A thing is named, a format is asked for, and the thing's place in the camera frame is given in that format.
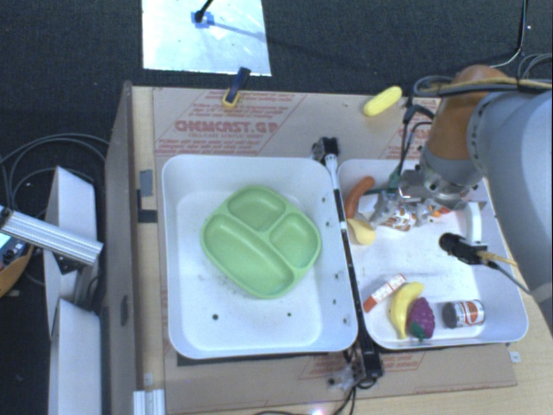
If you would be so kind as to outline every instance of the yellow banana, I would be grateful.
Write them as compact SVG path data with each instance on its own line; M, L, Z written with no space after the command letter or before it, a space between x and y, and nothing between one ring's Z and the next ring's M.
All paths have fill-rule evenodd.
M391 300L391 323L399 332L399 338L402 340L407 336L405 334L405 324L407 322L407 312L409 310L409 306L419 295L421 295L423 289L424 284L418 283L417 281L406 283L399 288Z

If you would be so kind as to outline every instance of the green plate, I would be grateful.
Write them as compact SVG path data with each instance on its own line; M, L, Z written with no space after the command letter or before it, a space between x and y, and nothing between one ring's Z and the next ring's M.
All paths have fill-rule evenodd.
M248 186L207 218L201 247L238 286L256 297L277 298L313 266L321 236L281 195L264 186Z

